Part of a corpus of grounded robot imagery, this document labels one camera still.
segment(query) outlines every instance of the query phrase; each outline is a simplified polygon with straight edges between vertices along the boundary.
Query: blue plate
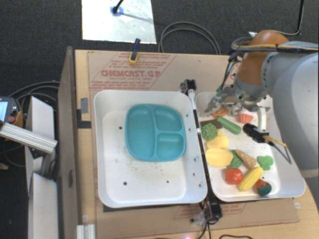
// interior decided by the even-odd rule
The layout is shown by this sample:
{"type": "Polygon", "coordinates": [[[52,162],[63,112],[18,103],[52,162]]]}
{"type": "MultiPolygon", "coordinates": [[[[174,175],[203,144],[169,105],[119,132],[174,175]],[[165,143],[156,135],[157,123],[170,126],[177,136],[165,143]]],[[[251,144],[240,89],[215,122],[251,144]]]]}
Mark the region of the blue plate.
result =
{"type": "Polygon", "coordinates": [[[180,114],[166,106],[136,105],[125,121],[125,139],[132,156],[145,161],[172,161],[185,152],[180,114]]]}

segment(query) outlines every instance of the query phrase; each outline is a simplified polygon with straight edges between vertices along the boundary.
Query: yellow corn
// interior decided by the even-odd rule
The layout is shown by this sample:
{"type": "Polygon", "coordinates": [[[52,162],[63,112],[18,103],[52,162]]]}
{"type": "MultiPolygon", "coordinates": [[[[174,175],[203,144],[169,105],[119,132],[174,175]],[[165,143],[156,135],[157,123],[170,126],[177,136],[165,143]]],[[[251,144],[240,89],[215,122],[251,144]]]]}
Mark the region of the yellow corn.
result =
{"type": "Polygon", "coordinates": [[[241,181],[241,183],[239,184],[239,190],[247,191],[251,189],[255,185],[255,183],[258,181],[260,176],[263,175],[263,173],[264,173],[264,169],[261,166],[255,167],[241,181]]]}

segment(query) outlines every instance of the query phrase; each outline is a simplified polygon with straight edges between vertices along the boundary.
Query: black carpet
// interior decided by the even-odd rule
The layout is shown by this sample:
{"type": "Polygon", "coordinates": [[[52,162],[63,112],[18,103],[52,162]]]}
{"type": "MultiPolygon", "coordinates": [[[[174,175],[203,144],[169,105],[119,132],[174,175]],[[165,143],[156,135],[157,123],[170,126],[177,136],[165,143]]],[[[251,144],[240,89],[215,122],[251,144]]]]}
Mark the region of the black carpet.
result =
{"type": "MultiPolygon", "coordinates": [[[[209,30],[228,54],[230,44],[249,31],[297,28],[300,0],[151,0],[157,41],[176,21],[209,30]]],[[[305,0],[302,33],[289,37],[318,43],[319,0],[305,0]]],[[[59,81],[67,46],[74,49],[131,50],[132,44],[82,40],[81,0],[0,0],[0,96],[42,81],[59,81]]],[[[178,32],[165,41],[165,51],[212,53],[196,33],[178,32]]],[[[157,52],[157,45],[140,50],[157,52]]],[[[27,197],[23,169],[0,171],[0,238],[27,237],[27,197]]]]}

